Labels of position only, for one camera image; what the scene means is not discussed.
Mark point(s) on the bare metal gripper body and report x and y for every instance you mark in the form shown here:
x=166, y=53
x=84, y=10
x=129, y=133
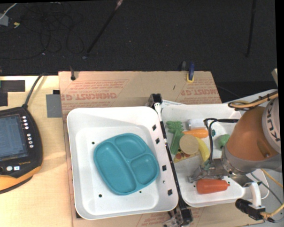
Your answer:
x=219, y=169

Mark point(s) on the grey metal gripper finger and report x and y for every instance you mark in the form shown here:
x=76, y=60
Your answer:
x=200, y=169
x=193, y=177

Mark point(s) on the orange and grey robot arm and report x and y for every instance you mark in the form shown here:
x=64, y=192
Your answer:
x=246, y=139

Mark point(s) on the orange plastic bottle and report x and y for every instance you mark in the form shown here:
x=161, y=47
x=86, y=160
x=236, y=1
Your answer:
x=211, y=185

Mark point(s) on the yellow banana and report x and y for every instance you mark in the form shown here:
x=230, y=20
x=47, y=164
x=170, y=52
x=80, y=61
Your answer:
x=204, y=149

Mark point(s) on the toy pizza slice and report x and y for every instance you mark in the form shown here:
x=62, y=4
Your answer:
x=180, y=156

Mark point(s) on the white plastic tray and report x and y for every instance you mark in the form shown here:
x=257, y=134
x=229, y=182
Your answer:
x=86, y=122
x=206, y=198

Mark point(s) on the tan round biscuit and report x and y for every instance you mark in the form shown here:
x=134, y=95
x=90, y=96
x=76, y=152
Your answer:
x=189, y=144

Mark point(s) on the green rounded toy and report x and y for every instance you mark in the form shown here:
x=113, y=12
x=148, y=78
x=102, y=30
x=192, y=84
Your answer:
x=224, y=140

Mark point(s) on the orange toy carrot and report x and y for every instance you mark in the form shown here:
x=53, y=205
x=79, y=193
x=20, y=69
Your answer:
x=197, y=133

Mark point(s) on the green toy broccoli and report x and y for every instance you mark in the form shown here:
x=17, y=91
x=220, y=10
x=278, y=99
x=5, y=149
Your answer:
x=175, y=137

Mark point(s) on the blue divided plate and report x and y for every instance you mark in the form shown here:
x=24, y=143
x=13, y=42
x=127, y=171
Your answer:
x=125, y=163

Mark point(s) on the brown cardboard board red print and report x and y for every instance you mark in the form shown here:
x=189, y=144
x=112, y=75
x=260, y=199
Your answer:
x=136, y=87

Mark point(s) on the black cylinder on white bracket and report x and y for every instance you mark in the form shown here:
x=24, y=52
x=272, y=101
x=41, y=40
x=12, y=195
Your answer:
x=250, y=208

